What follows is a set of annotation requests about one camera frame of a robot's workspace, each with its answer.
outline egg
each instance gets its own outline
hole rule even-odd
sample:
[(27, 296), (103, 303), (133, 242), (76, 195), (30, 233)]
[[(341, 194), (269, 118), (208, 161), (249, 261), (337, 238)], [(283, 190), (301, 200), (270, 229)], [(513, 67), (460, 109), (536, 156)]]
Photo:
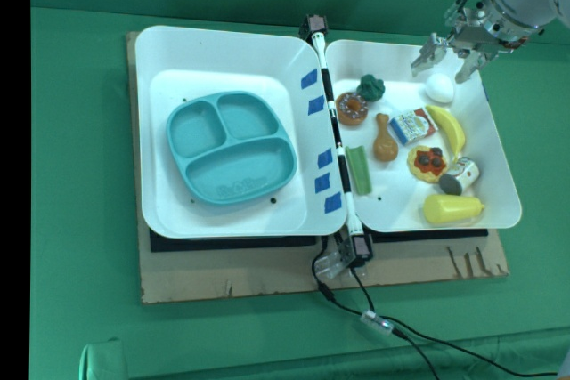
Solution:
[(434, 101), (449, 103), (455, 96), (455, 86), (444, 73), (434, 73), (426, 80), (426, 94)]

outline blue plate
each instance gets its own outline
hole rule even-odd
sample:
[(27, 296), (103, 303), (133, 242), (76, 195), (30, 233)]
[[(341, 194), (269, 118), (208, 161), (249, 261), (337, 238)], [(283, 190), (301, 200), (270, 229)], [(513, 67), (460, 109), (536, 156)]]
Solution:
[(267, 195), (297, 171), (280, 120), (253, 93), (215, 93), (180, 105), (168, 118), (167, 137), (191, 194), (213, 205)]

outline banana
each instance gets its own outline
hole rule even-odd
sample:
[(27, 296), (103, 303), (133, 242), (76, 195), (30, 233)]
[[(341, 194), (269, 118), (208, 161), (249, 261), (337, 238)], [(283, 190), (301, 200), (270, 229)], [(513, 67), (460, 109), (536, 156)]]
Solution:
[(463, 127), (461, 127), (461, 124), (455, 116), (445, 108), (427, 105), (426, 109), (437, 126), (444, 130), (452, 148), (453, 160), (457, 160), (460, 157), (463, 146), (465, 146), (465, 132), (463, 132)]

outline tin can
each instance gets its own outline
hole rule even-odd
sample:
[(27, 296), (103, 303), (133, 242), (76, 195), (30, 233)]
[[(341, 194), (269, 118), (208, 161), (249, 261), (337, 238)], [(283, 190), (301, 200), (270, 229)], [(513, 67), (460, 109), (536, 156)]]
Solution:
[(461, 157), (439, 178), (439, 187), (448, 195), (461, 195), (479, 175), (477, 164), (469, 157)]

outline yellow bottle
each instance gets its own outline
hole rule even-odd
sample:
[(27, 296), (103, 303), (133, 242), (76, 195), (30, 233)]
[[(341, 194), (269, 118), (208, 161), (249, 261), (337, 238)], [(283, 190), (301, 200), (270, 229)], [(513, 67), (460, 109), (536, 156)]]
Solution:
[(477, 197), (430, 195), (424, 202), (424, 215), (430, 223), (447, 223), (481, 214), (485, 206)]

